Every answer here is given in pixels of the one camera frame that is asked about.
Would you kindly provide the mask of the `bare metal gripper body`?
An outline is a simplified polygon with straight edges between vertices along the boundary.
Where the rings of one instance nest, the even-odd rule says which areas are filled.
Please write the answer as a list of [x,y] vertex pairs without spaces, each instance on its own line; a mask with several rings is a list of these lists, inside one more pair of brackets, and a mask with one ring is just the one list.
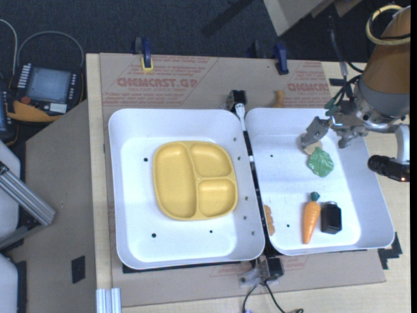
[[369,131],[390,133],[392,125],[402,123],[407,118],[389,116],[365,105],[363,108],[356,104],[340,104],[330,116],[330,128],[340,137],[362,137]]

